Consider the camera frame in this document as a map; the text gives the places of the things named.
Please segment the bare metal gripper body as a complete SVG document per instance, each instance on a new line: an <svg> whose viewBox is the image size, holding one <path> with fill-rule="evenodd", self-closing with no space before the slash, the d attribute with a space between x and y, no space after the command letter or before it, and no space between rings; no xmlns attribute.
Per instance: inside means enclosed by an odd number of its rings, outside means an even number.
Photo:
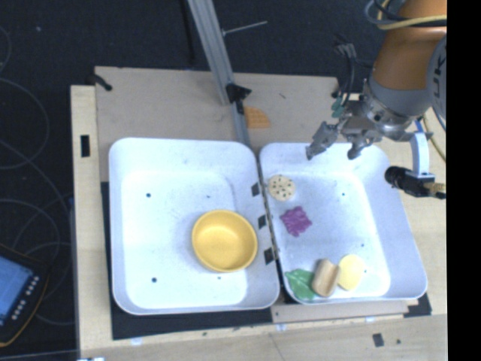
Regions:
<svg viewBox="0 0 481 361"><path fill-rule="evenodd" d="M413 118L401 115L371 97L349 101L343 106L338 129L351 143L377 142L382 138L409 141L413 132L408 128Z"/></svg>

